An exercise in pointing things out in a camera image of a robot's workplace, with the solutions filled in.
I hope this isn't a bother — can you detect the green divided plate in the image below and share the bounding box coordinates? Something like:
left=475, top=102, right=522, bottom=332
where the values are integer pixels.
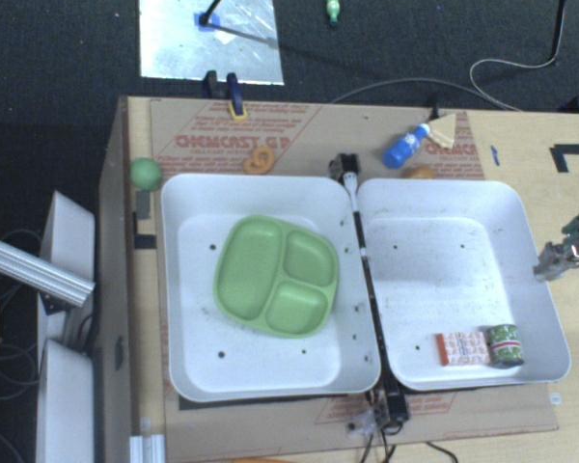
left=212, top=213, right=341, bottom=340

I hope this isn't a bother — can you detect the orange pretzel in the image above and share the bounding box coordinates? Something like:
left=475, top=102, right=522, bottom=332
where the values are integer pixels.
left=242, top=145, right=276, bottom=176

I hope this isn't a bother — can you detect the brown cardboard board red print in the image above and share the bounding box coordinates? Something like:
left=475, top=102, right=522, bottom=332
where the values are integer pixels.
left=149, top=97, right=561, bottom=441

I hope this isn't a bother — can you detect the blue bottle white cap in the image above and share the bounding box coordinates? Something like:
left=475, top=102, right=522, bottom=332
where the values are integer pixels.
left=381, top=123, right=431, bottom=170

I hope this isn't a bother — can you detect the beige pizza slice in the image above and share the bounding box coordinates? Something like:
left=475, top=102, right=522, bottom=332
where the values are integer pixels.
left=427, top=112, right=457, bottom=150

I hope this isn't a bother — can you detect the orange and white packet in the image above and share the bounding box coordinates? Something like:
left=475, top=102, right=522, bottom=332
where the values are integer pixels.
left=435, top=331, right=492, bottom=368

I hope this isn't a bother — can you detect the green ball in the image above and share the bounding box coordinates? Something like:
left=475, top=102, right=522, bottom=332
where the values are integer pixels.
left=129, top=156, right=164, bottom=192

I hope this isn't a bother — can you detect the green and white can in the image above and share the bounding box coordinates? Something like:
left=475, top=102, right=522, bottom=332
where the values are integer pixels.
left=485, top=323, right=526, bottom=369

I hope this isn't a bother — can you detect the thin black and white rod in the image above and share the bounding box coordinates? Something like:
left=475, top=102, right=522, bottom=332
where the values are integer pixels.
left=344, top=172, right=398, bottom=395

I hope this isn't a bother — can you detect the white plastic tray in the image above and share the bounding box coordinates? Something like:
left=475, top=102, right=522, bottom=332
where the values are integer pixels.
left=159, top=172, right=383, bottom=403
left=355, top=177, right=573, bottom=393

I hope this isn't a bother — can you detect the black block with thin wires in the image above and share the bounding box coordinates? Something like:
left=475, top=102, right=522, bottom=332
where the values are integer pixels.
left=328, top=151, right=363, bottom=180
left=378, top=387, right=410, bottom=427

